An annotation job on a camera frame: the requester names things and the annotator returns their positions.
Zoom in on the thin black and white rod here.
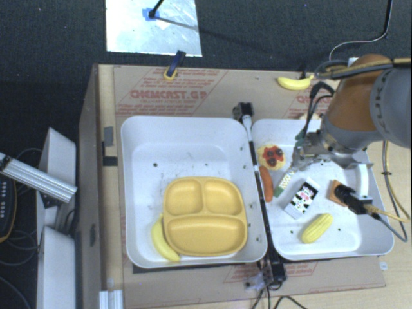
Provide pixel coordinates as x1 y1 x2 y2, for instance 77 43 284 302
243 115 281 270

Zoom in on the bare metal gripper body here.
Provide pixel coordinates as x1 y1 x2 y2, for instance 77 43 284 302
293 131 375 171

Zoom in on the white plastic tray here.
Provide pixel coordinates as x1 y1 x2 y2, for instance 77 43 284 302
120 115 268 269
250 118 395 261

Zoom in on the orange brown biscuit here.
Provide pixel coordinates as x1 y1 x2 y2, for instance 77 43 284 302
328 179 350 207

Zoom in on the yellow banana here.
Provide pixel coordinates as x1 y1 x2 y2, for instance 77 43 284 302
277 74 315 92
150 212 182 263

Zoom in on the black block with thin wires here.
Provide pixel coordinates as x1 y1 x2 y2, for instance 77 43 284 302
232 102 256 120
262 258 288 286

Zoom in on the white cow print carton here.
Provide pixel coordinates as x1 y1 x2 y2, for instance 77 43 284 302
283 176 321 220

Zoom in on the yellow corn cob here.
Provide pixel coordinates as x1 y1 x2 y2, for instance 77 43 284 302
301 212 334 245

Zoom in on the yellow divided plate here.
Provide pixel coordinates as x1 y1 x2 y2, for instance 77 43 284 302
162 176 249 258

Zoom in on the orange carrot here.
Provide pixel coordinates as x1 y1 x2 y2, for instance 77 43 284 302
259 165 274 203

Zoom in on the brown cardboard board red print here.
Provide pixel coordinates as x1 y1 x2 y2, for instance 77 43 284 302
113 65 387 303

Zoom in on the yellow pizza slice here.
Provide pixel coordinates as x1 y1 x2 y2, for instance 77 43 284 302
256 144 286 171

